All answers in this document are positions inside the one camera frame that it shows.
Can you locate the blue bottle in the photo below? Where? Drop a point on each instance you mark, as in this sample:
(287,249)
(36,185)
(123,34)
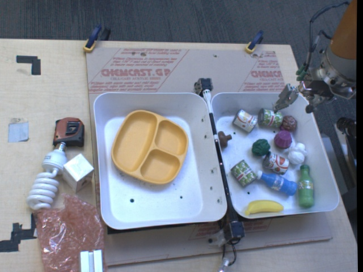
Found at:
(279,183)

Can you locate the pink bubble wrap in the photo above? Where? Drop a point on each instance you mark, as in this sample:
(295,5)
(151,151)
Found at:
(68,234)

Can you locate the silver cube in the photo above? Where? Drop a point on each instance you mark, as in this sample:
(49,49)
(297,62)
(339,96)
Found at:
(77,172)

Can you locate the white can with red print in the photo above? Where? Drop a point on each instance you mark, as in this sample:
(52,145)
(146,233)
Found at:
(275,162)

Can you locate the white toy garlic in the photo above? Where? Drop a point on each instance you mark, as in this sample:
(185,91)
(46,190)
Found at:
(297,154)

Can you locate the white block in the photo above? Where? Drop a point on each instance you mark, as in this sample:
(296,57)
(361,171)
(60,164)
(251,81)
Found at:
(91,261)

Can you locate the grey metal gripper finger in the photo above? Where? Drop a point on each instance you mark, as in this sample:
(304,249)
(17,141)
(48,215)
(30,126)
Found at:
(286,96)
(312,106)

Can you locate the green bottle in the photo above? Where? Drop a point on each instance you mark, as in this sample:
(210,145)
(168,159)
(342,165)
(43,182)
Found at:
(305,188)

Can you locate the black cylinder on white bracket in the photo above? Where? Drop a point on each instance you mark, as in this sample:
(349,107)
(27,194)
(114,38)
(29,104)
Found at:
(346,125)

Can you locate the green broccoli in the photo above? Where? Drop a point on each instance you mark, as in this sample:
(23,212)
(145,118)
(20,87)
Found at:
(260,147)

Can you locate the brown toy mushroom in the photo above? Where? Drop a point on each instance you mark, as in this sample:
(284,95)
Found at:
(223,139)

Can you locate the yellow banana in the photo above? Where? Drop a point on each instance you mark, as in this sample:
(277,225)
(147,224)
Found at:
(265,207)

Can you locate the green can with fruit print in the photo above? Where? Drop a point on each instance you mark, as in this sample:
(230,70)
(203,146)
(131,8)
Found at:
(270,118)

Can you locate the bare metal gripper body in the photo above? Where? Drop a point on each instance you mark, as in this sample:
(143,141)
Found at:
(326,85)

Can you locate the purple toy cupcake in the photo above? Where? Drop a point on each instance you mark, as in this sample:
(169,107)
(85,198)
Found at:
(283,139)

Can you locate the white spiral light bulb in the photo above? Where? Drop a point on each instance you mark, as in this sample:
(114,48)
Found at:
(42,188)

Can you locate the green can with peas print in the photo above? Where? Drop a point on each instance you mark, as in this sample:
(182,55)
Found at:
(243,173)

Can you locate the thin black and white rod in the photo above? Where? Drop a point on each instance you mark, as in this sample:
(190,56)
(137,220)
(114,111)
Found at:
(219,152)

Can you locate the brown cardboard board red print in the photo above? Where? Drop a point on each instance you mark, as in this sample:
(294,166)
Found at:
(136,67)

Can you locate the white plastic tray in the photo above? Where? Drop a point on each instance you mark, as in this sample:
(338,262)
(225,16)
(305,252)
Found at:
(323,152)
(158,205)

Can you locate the yellow divided plate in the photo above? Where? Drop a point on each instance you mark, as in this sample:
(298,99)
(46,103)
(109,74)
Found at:
(133,143)

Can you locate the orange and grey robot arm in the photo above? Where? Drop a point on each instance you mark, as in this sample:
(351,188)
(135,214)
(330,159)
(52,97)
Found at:
(344,33)

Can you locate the orange and black tape measure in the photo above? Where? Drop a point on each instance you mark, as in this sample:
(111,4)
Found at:
(68,132)

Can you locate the white and orange can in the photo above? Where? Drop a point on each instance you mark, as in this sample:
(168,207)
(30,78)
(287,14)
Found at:
(244,120)

